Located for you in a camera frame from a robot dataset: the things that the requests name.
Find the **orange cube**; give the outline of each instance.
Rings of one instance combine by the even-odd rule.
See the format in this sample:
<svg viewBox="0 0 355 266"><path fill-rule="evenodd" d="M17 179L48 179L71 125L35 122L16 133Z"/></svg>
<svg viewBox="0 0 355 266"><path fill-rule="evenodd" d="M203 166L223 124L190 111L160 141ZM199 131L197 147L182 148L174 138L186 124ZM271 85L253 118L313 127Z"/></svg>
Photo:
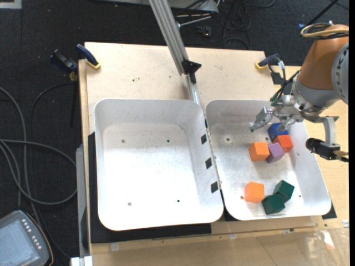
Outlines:
<svg viewBox="0 0 355 266"><path fill-rule="evenodd" d="M264 161L270 155L267 142L254 142L249 146L252 161Z"/></svg>
<svg viewBox="0 0 355 266"><path fill-rule="evenodd" d="M264 184L250 181L244 188L244 200L259 203L265 198Z"/></svg>
<svg viewBox="0 0 355 266"><path fill-rule="evenodd" d="M278 135L274 140L273 144L280 143L280 146L285 153L288 153L293 148L293 143L289 135Z"/></svg>

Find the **gray device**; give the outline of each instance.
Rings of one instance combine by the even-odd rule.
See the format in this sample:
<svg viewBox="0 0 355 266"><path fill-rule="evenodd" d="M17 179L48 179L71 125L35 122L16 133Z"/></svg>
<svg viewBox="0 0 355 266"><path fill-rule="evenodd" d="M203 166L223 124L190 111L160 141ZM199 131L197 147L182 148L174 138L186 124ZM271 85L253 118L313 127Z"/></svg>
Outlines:
<svg viewBox="0 0 355 266"><path fill-rule="evenodd" d="M0 266L44 266L51 257L37 224L17 210L0 219Z"/></svg>

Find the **empty white tray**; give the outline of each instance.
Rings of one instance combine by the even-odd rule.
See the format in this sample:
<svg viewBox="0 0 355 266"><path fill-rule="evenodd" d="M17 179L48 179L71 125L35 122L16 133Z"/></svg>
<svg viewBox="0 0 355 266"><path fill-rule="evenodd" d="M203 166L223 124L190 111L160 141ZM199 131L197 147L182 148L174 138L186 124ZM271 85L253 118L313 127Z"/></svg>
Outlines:
<svg viewBox="0 0 355 266"><path fill-rule="evenodd" d="M249 146L253 142L271 144L267 132L270 124L253 133L249 128L249 122L255 121L261 109L269 105L269 101L262 100L214 100L206 107L226 209L239 220L326 214L331 200L316 157L306 149L309 137L304 122L288 127L294 147L279 161L251 161ZM261 203L244 200L244 187L249 181L263 183L267 196L280 180L295 187L280 213L267 216Z"/></svg>
<svg viewBox="0 0 355 266"><path fill-rule="evenodd" d="M210 223L223 213L201 107L104 99L94 109L98 215L114 231Z"/></svg>

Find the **purple block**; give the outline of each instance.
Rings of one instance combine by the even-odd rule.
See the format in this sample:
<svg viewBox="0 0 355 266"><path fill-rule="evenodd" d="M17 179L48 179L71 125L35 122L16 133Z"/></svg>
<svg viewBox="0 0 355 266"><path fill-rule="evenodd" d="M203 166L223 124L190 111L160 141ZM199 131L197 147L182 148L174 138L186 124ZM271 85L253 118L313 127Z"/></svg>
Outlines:
<svg viewBox="0 0 355 266"><path fill-rule="evenodd" d="M270 151L269 157L266 158L266 161L268 163L276 162L285 155L283 148L281 147L280 143L278 143L278 142L268 145L268 149Z"/></svg>

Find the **dark green cube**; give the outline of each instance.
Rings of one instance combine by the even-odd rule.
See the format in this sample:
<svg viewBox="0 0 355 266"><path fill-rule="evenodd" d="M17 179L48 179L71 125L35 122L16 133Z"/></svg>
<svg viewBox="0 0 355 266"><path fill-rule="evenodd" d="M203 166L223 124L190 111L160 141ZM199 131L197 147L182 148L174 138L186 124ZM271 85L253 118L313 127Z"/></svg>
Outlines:
<svg viewBox="0 0 355 266"><path fill-rule="evenodd" d="M280 194L266 196L261 203L267 215L276 214L285 209L285 204Z"/></svg>
<svg viewBox="0 0 355 266"><path fill-rule="evenodd" d="M281 180L273 191L273 194L280 194L284 203L291 199L295 187L288 182Z"/></svg>

